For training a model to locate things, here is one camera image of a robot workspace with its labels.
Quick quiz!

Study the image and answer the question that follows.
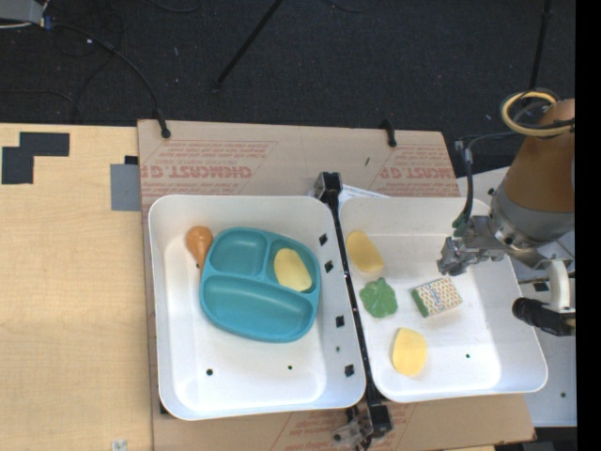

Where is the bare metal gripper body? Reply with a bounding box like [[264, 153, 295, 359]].
[[461, 214, 542, 265]]

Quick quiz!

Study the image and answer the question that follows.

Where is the small patterned carton green side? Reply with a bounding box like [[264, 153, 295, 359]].
[[410, 275, 464, 319]]

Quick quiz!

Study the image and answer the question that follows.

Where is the green toy lettuce leaf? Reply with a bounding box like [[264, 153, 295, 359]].
[[358, 276, 400, 319]]

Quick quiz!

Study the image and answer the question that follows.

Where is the yellow toy potato chip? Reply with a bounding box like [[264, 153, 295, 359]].
[[345, 229, 386, 274], [272, 247, 314, 294], [391, 326, 429, 379]]

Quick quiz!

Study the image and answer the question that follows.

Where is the white plastic tray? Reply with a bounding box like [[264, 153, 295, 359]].
[[338, 195, 549, 404], [147, 194, 368, 422]]

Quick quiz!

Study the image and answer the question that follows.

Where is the white printed paper label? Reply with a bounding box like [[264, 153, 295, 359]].
[[341, 183, 391, 200]]

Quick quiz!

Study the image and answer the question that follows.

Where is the brown cardboard board red print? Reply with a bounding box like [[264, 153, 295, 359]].
[[136, 118, 538, 451]]

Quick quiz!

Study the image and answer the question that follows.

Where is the blue divided plate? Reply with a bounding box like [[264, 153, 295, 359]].
[[198, 225, 323, 345]]

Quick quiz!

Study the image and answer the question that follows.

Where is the orange toy chicken drumstick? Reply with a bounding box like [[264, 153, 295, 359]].
[[185, 225, 215, 271]]

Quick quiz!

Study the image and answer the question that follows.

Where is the black cylinder on white bracket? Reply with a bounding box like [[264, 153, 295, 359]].
[[511, 257, 577, 337]]

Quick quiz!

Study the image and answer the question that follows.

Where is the black block with thin wires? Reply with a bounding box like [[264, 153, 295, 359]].
[[364, 402, 393, 437], [313, 171, 344, 202]]

